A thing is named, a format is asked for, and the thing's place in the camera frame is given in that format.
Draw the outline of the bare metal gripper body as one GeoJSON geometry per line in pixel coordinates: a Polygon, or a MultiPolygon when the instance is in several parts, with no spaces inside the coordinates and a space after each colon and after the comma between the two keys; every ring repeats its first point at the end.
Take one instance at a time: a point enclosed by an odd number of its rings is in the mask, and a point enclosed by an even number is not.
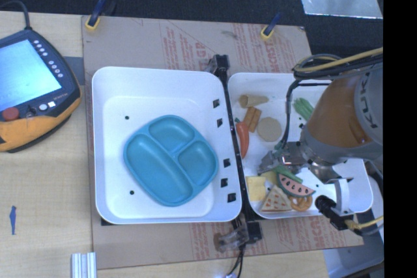
{"type": "Polygon", "coordinates": [[[353,179],[352,176],[341,176],[334,170],[335,165],[353,157],[352,150],[338,142],[297,141],[285,145],[281,162],[288,167],[308,167],[322,183],[329,184],[343,178],[348,182],[353,179]]]}

